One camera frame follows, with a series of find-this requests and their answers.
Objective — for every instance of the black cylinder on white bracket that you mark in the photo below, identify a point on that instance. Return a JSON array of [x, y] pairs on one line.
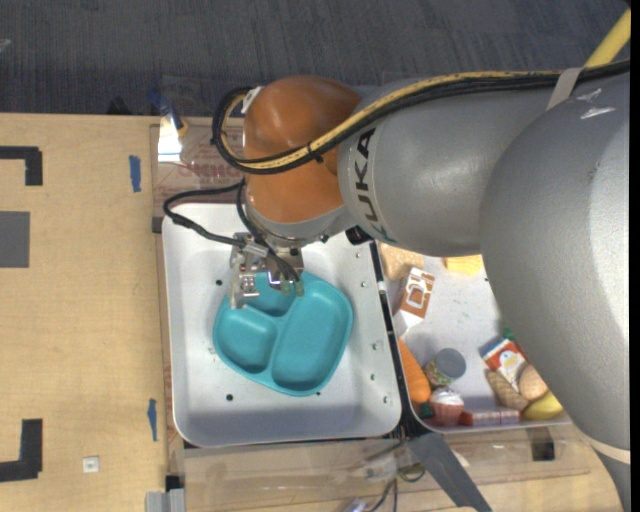
[[358, 235]]

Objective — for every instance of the red and white flat box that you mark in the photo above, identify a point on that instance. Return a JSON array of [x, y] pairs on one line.
[[490, 417]]

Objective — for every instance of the white plastic tray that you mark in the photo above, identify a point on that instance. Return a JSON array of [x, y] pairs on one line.
[[460, 310], [200, 400]]

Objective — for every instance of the red and white carton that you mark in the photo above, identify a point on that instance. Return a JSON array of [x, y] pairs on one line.
[[506, 361]]

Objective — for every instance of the pink cupcake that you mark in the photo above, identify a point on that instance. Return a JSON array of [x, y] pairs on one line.
[[446, 406]]

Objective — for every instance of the tan biscuit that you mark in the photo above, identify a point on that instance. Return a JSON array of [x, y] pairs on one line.
[[397, 262]]

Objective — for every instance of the small can with grey lid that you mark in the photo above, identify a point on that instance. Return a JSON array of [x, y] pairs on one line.
[[449, 364]]

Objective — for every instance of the blue divided plate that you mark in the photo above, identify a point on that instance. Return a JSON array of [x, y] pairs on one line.
[[305, 340]]

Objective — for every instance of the tan bread roll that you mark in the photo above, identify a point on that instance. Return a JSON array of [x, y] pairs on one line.
[[533, 382]]

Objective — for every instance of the yellow corn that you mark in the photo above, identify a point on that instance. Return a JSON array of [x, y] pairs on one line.
[[465, 265]]

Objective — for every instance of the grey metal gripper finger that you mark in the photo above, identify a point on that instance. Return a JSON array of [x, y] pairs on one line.
[[237, 290]]

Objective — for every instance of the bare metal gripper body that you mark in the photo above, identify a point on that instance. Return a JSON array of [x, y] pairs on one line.
[[252, 257]]

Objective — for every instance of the yellow banana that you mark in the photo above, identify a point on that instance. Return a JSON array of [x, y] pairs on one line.
[[544, 407]]

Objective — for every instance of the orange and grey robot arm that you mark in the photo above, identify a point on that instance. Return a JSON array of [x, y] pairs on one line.
[[440, 170]]

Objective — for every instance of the orange carrot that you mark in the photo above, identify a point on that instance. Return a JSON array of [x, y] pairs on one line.
[[416, 375]]

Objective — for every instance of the brown and white carton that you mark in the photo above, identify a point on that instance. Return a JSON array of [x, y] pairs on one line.
[[417, 300]]

